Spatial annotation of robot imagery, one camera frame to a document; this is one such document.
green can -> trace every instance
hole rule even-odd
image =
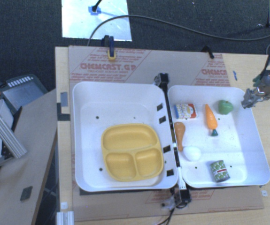
[[[223,182],[230,178],[223,160],[211,163],[210,168],[216,182]]]

orange carrot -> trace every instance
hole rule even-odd
[[[207,119],[208,128],[213,130],[213,133],[211,136],[217,136],[218,133],[216,131],[216,128],[217,128],[216,118],[208,104],[206,104],[205,108],[206,108],[206,119]]]

